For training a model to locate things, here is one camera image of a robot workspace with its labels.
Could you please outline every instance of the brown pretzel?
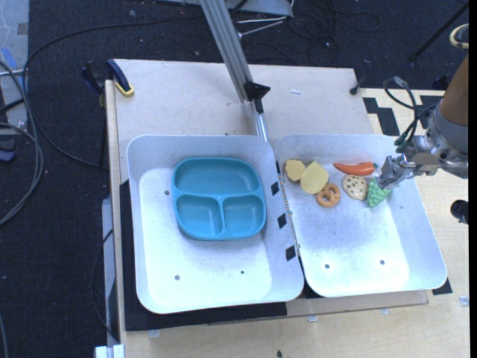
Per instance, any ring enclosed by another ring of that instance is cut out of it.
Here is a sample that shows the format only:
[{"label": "brown pretzel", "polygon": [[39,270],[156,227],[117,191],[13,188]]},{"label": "brown pretzel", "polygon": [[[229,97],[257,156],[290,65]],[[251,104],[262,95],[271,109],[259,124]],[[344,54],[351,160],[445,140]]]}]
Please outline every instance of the brown pretzel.
[{"label": "brown pretzel", "polygon": [[340,198],[340,189],[334,183],[328,183],[325,185],[323,190],[316,195],[316,201],[318,204],[326,208],[330,208],[338,204]]}]

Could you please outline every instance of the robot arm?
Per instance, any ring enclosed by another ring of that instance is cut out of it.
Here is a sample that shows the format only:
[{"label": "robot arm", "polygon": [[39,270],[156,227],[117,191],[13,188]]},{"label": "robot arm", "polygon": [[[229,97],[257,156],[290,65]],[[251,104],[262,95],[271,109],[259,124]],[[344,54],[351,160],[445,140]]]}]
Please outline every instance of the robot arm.
[{"label": "robot arm", "polygon": [[444,97],[426,115],[423,136],[413,136],[398,157],[387,157],[378,185],[392,189],[404,179],[433,175],[441,168],[463,179],[468,178],[469,55],[459,66]]}]

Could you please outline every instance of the white tray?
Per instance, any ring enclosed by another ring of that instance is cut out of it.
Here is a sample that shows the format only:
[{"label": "white tray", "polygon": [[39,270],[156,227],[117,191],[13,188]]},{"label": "white tray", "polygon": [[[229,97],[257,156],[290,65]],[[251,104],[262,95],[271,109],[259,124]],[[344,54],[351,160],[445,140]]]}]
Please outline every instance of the white tray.
[{"label": "white tray", "polygon": [[316,293],[341,297],[424,290],[445,282],[446,266],[414,180],[403,181],[374,208],[342,189],[341,202],[323,208],[284,170],[287,159],[316,160],[341,188],[345,174],[333,163],[382,165],[395,148],[393,138],[371,134],[286,136],[277,144],[303,270]]},{"label": "white tray", "polygon": [[[265,189],[265,229],[253,237],[203,241],[177,226],[174,167],[187,157],[234,157],[250,163]],[[257,136],[144,135],[127,147],[136,291],[153,313],[290,301],[303,289],[272,148]]]}]

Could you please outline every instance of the dark carpet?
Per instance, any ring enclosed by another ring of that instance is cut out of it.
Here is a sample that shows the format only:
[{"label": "dark carpet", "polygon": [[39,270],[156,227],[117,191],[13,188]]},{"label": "dark carpet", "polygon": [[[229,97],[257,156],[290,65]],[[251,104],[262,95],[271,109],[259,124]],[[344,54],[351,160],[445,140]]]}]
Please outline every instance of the dark carpet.
[{"label": "dark carpet", "polygon": [[[381,87],[398,75],[412,89],[431,89],[464,59],[447,37],[469,22],[469,11],[414,65],[409,57],[467,1],[297,0],[293,19],[244,37],[244,51],[249,63],[354,68],[364,87]],[[257,15],[233,15],[252,18]],[[199,7],[140,0],[30,0],[29,55],[28,96],[49,141],[40,136],[40,185],[0,227],[0,313],[11,357],[92,357],[107,335],[92,306],[91,281],[109,187],[107,170],[98,167],[107,166],[106,158],[100,161],[104,109],[81,69],[89,60],[104,65],[110,58],[221,57]],[[22,197],[33,174],[33,145],[17,142],[15,160],[0,163],[0,216]],[[96,277],[98,302],[102,279]]]}]

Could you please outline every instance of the blue divided plate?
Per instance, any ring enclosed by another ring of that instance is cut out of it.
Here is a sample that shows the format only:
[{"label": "blue divided plate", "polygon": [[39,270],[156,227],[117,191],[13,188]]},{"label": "blue divided plate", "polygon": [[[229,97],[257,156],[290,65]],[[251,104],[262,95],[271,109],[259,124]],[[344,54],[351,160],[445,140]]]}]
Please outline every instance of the blue divided plate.
[{"label": "blue divided plate", "polygon": [[172,174],[179,228],[200,240],[250,237],[265,226],[265,194],[256,170],[230,157],[191,157]]}]

